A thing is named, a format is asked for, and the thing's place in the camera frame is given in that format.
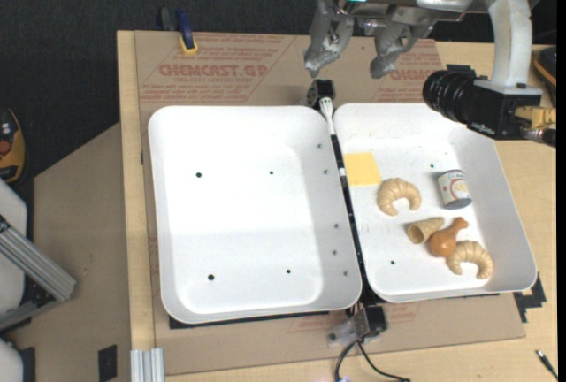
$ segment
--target cable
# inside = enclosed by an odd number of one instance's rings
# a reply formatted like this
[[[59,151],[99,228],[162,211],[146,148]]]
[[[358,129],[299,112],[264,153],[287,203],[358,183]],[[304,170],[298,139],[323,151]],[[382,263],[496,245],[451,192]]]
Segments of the cable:
[[[409,378],[403,378],[401,376],[395,376],[394,374],[388,374],[386,372],[381,371],[375,364],[373,364],[373,362],[370,360],[370,357],[366,354],[365,349],[362,346],[362,340],[364,337],[362,337],[360,340],[356,340],[356,341],[352,341],[350,344],[348,344],[347,346],[345,346],[342,349],[342,352],[340,352],[340,355],[338,356],[338,360],[336,361],[336,367],[334,368],[334,380],[335,382],[341,382],[342,378],[340,377],[340,366],[342,365],[342,361],[344,360],[344,358],[346,357],[346,355],[348,354],[348,352],[357,344],[357,346],[360,348],[360,350],[362,351],[362,355],[365,357],[365,360],[367,361],[367,363],[371,366],[371,368],[376,371],[378,374],[386,377],[386,378],[392,378],[394,380],[398,380],[399,382],[410,382]]]

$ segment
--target can label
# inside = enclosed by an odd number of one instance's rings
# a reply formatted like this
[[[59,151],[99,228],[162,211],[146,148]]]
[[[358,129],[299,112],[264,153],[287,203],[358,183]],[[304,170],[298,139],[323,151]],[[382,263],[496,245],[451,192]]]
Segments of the can label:
[[[446,209],[460,209],[471,203],[468,183],[462,170],[443,172],[438,182]]]

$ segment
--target yellow sticky note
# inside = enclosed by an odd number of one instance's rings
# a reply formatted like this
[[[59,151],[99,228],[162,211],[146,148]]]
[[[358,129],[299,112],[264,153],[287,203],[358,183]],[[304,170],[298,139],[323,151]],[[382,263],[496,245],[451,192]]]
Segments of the yellow sticky note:
[[[371,152],[356,152],[344,156],[346,176],[351,187],[381,184],[378,165]]]

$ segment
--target yellow and black tape measure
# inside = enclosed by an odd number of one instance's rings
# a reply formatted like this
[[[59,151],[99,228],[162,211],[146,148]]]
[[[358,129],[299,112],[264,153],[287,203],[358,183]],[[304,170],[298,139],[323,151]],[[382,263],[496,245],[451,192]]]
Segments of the yellow and black tape measure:
[[[0,178],[18,180],[26,163],[26,144],[13,111],[0,106]]]

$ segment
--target toy croissant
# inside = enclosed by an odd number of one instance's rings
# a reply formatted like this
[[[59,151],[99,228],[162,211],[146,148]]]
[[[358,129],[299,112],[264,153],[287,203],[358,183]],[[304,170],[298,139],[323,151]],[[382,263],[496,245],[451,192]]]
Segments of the toy croissant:
[[[411,210],[417,210],[422,202],[421,194],[418,189],[406,180],[392,178],[381,184],[378,193],[378,206],[387,215],[397,215],[397,210],[394,208],[393,202],[399,198],[407,198]]]
[[[493,273],[492,257],[477,241],[458,242],[456,250],[446,258],[446,262],[456,275],[462,275],[462,267],[460,267],[462,262],[477,264],[479,279],[487,279]]]

